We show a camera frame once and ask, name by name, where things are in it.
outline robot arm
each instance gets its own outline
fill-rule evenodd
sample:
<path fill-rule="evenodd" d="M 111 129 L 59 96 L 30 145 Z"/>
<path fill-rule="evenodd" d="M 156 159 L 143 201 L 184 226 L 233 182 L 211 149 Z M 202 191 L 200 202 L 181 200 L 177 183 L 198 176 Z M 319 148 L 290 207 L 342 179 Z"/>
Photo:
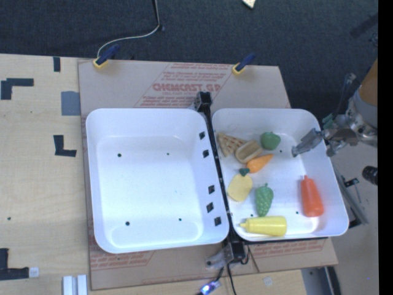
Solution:
<path fill-rule="evenodd" d="M 348 144 L 355 146 L 359 141 L 378 147 L 378 59 L 349 99 L 345 114 L 338 114 L 345 93 L 355 78 L 352 73 L 347 74 L 339 107 L 322 121 L 324 127 L 321 132 L 312 129 L 300 144 L 292 148 L 293 156 L 315 148 L 323 139 L 328 142 L 328 156 L 335 155 Z"/>

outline yellow mustard bottle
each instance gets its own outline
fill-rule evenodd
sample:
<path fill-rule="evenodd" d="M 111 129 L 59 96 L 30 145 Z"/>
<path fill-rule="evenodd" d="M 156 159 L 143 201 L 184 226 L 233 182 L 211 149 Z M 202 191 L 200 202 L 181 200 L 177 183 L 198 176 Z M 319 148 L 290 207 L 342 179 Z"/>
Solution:
<path fill-rule="evenodd" d="M 284 236 L 287 232 L 287 220 L 283 216 L 263 216 L 261 218 L 247 218 L 240 224 L 247 232 L 270 236 Z"/>

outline toy carrot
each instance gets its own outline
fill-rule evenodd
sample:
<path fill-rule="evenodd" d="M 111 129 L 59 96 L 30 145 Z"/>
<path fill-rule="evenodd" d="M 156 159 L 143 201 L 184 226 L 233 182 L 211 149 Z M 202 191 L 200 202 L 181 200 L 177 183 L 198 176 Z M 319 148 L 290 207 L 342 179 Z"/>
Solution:
<path fill-rule="evenodd" d="M 300 183 L 302 190 L 303 212 L 305 216 L 312 218 L 320 216 L 324 213 L 324 206 L 322 205 L 321 197 L 314 180 L 305 178 Z"/>
<path fill-rule="evenodd" d="M 248 161 L 246 167 L 250 169 L 250 173 L 256 173 L 261 170 L 265 165 L 270 162 L 273 158 L 273 154 L 266 154 L 260 157 L 256 157 L 250 161 Z"/>

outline orange bottle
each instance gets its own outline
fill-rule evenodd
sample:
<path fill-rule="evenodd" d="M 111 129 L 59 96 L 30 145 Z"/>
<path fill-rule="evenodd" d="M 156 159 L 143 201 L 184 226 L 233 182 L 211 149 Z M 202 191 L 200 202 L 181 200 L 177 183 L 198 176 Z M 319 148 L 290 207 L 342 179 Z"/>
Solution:
<path fill-rule="evenodd" d="M 313 218 L 324 214 L 324 206 L 314 180 L 305 175 L 305 178 L 300 183 L 300 187 L 305 216 Z"/>

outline small white object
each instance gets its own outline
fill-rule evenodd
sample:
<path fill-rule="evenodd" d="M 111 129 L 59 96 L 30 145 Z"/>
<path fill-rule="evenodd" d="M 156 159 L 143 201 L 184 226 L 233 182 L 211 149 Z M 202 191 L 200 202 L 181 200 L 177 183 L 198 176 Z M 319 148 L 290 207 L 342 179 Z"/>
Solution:
<path fill-rule="evenodd" d="M 103 250 L 130 253 L 226 238 L 229 222 L 201 114 L 96 109 L 86 132 L 94 233 Z"/>
<path fill-rule="evenodd" d="M 29 277 L 30 278 L 37 278 L 39 276 L 39 268 L 31 267 L 29 268 Z"/>
<path fill-rule="evenodd" d="M 250 9 L 254 8 L 255 0 L 242 0 L 242 2 Z"/>
<path fill-rule="evenodd" d="M 265 278 L 263 278 L 263 282 L 265 283 L 266 286 L 271 286 L 271 285 L 273 285 L 273 280 L 271 279 L 271 277 L 265 277 Z"/>
<path fill-rule="evenodd" d="M 87 277 L 78 275 L 73 277 L 67 275 L 61 281 L 62 295 L 87 295 Z"/>

